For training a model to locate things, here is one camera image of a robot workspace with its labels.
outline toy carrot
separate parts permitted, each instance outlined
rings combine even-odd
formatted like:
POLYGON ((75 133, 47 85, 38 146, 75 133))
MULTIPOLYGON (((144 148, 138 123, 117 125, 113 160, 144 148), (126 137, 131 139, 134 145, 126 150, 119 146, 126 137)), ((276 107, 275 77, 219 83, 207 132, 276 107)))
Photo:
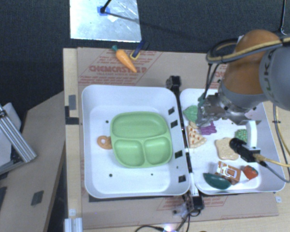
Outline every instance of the toy carrot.
POLYGON ((136 68, 124 50, 118 49, 117 45, 112 46, 112 50, 116 52, 117 59, 128 69, 136 73, 136 68))

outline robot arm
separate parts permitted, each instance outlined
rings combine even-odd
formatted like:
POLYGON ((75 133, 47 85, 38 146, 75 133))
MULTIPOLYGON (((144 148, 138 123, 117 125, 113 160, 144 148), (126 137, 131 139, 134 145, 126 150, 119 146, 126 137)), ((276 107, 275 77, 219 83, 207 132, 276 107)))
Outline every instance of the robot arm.
POLYGON ((206 126, 220 118, 246 124, 245 113, 267 100, 290 111, 290 43, 286 42, 290 36, 281 40, 271 32, 254 30, 238 42, 233 55, 208 57, 209 62, 228 62, 228 67, 218 92, 199 98, 196 124, 206 126))

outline green plate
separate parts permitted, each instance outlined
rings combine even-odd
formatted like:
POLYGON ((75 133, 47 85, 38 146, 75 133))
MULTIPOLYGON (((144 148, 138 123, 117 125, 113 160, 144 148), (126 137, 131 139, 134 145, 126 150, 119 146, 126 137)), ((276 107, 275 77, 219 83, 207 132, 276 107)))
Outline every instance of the green plate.
POLYGON ((128 168, 160 166, 172 157, 169 127, 157 113, 132 112, 115 116, 111 122, 111 139, 116 159, 128 168))

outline metal plate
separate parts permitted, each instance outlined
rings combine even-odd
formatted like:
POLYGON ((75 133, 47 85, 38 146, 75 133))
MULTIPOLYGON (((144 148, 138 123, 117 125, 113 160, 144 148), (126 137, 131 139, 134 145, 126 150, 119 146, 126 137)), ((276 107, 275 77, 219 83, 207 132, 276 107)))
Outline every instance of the metal plate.
POLYGON ((141 29, 136 0, 70 0, 72 39, 140 42, 141 29))

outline black carpet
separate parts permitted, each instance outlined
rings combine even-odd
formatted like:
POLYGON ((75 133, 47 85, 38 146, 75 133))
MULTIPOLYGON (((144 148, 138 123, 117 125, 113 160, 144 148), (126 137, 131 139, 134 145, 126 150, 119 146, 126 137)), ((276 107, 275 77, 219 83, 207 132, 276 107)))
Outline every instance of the black carpet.
MULTIPOLYGON (((283 0, 137 0, 149 50, 206 52, 252 29, 278 30, 283 0)), ((286 31, 290 32, 290 0, 286 31)), ((0 103, 19 116, 63 90, 62 49, 112 42, 70 39, 69 0, 0 0, 0 103)), ((136 44, 119 43, 133 49, 136 44)))

